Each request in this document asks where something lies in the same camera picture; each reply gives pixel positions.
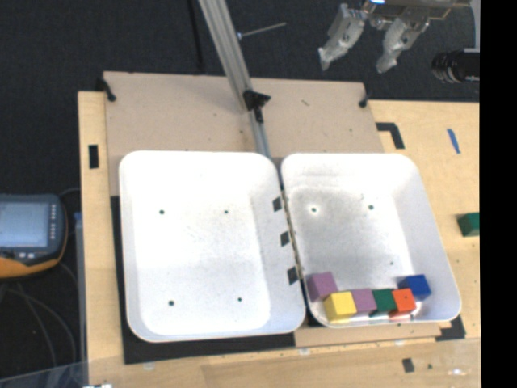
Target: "black clamp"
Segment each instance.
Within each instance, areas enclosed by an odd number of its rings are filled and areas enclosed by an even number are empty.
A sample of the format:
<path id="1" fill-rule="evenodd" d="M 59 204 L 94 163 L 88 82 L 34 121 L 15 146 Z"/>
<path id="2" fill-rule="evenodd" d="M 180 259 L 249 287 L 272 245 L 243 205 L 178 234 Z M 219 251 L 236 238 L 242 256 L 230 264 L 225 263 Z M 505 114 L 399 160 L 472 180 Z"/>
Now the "black clamp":
<path id="1" fill-rule="evenodd" d="M 107 99 L 110 102 L 115 102 L 116 101 L 116 96 L 113 95 L 113 92 L 111 92 L 110 86 L 102 78 L 97 78 L 97 81 L 95 82 L 95 91 L 96 92 L 106 92 Z"/>
<path id="2" fill-rule="evenodd" d="M 367 85 L 366 83 L 364 84 L 364 98 L 362 98 L 360 101 L 359 101 L 359 107 L 360 108 L 365 108 L 366 105 L 368 105 L 368 100 L 372 97 L 372 88 Z"/>
<path id="3" fill-rule="evenodd" d="M 242 96 L 244 97 L 244 102 L 246 103 L 248 111 L 253 111 L 255 113 L 256 121 L 263 124 L 264 117 L 262 114 L 262 107 L 269 101 L 269 99 L 271 99 L 271 97 L 259 94 L 258 92 L 253 92 L 250 89 L 245 91 Z"/>

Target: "orange device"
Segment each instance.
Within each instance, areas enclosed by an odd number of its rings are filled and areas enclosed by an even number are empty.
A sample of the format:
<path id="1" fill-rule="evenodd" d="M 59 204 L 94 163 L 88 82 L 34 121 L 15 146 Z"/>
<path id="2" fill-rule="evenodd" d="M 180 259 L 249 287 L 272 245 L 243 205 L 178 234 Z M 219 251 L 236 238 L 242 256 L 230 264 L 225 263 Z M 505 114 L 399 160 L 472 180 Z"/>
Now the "orange device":
<path id="1" fill-rule="evenodd" d="M 59 263 L 68 222 L 59 196 L 0 194 L 0 280 Z"/>

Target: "metal rail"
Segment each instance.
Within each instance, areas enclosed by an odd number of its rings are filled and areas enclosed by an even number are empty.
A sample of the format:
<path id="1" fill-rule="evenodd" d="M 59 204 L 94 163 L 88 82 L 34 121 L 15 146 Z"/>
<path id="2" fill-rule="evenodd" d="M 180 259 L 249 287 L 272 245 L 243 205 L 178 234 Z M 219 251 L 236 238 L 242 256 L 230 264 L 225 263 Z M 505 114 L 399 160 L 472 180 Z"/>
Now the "metal rail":
<path id="1" fill-rule="evenodd" d="M 244 93 L 252 91 L 253 87 L 226 0 L 199 0 L 199 2 L 233 94 L 241 109 L 250 114 L 257 152 L 270 158 L 271 152 L 263 122 L 257 120 L 256 113 L 249 111 L 244 99 Z"/>

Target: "electronic device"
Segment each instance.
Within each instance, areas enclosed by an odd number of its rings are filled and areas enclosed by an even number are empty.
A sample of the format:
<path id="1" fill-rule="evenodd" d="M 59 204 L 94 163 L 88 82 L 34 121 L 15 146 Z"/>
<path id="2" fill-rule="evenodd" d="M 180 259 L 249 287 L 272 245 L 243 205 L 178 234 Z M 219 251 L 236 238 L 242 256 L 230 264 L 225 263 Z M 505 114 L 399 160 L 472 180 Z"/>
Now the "electronic device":
<path id="1" fill-rule="evenodd" d="M 439 53 L 433 59 L 433 74 L 448 83 L 480 82 L 480 53 L 476 49 Z"/>
<path id="2" fill-rule="evenodd" d="M 68 237 L 59 196 L 0 194 L 0 280 L 52 268 Z"/>

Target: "green object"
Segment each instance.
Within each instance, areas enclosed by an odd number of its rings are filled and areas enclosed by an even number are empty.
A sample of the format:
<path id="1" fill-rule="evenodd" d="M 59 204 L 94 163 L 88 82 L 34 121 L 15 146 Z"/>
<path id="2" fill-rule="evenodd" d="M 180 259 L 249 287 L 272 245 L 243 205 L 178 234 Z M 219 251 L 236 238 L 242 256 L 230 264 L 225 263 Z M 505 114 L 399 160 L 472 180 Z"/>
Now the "green object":
<path id="1" fill-rule="evenodd" d="M 479 213 L 468 213 L 458 218 L 463 237 L 475 237 L 479 235 Z"/>
<path id="2" fill-rule="evenodd" d="M 377 310 L 370 316 L 386 314 L 397 308 L 397 303 L 395 303 L 391 289 L 373 290 L 372 293 L 375 303 L 377 304 Z"/>

